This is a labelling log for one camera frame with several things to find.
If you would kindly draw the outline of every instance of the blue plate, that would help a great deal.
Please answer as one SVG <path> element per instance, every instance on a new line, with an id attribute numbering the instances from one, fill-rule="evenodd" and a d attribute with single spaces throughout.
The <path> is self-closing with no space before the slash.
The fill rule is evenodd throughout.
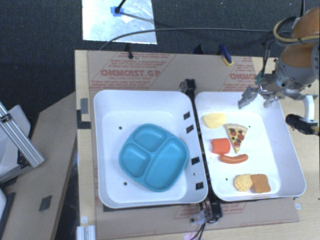
<path id="1" fill-rule="evenodd" d="M 119 155 L 122 170 L 136 182 L 156 192 L 172 187 L 188 159 L 188 148 L 179 138 L 150 123 L 134 130 Z"/>

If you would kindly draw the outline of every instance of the toy pizza slice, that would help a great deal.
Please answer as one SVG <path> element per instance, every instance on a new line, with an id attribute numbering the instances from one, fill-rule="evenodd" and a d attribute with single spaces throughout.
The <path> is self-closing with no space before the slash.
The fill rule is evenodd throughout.
<path id="1" fill-rule="evenodd" d="M 228 133 L 228 137 L 234 148 L 234 151 L 237 154 L 242 142 L 245 139 L 248 128 L 236 123 L 226 123 L 224 127 Z"/>

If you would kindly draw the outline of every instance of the hot dog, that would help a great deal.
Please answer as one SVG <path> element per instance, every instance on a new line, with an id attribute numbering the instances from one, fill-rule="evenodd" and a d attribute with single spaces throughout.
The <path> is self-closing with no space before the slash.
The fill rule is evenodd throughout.
<path id="1" fill-rule="evenodd" d="M 225 154 L 220 155 L 220 161 L 227 164 L 239 164 L 248 159 L 247 154 L 241 154 L 238 156 L 228 156 Z"/>

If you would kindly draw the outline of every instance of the dark floor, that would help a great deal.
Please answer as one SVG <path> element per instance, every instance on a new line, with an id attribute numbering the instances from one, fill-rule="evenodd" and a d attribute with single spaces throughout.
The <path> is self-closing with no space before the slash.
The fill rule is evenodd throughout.
<path id="1" fill-rule="evenodd" d="M 284 18 L 299 16 L 302 0 L 151 1 L 156 29 L 266 30 Z M 320 0 L 306 0 L 307 10 L 319 5 Z M 206 53 L 216 54 L 223 43 L 232 55 L 262 56 L 265 37 L 262 33 L 231 31 L 158 32 L 156 36 L 157 45 L 133 44 L 133 51 L 191 54 L 202 44 Z M 41 112 L 75 91 L 74 51 L 98 50 L 102 44 L 82 40 L 82 0 L 0 0 L 0 101 L 7 109 L 20 104 L 29 117 Z M 124 43 L 106 47 L 124 49 Z M 271 56 L 280 52 L 274 47 Z M 75 181 L 71 177 L 70 190 Z M 74 193 L 69 191 L 66 197 L 67 214 L 75 212 L 69 199 L 75 198 Z"/>

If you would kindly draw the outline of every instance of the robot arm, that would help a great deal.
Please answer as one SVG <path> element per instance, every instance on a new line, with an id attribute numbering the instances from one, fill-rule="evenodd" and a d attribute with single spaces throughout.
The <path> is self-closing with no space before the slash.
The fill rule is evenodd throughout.
<path id="1" fill-rule="evenodd" d="M 281 27 L 288 21 L 295 20 L 290 38 L 280 34 Z M 288 18 L 280 21 L 273 29 L 275 42 L 283 46 L 281 56 L 276 62 L 275 70 L 265 74 L 264 69 L 257 75 L 257 87 L 249 86 L 242 94 L 238 107 L 248 105 L 259 94 L 265 99 L 264 107 L 272 102 L 289 97 L 303 101 L 304 118 L 298 115 L 288 115 L 286 123 L 304 134 L 319 135 L 318 123 L 314 121 L 314 99 L 316 94 L 302 94 L 305 87 L 319 80 L 319 32 L 320 8 L 306 12 L 300 18 Z"/>

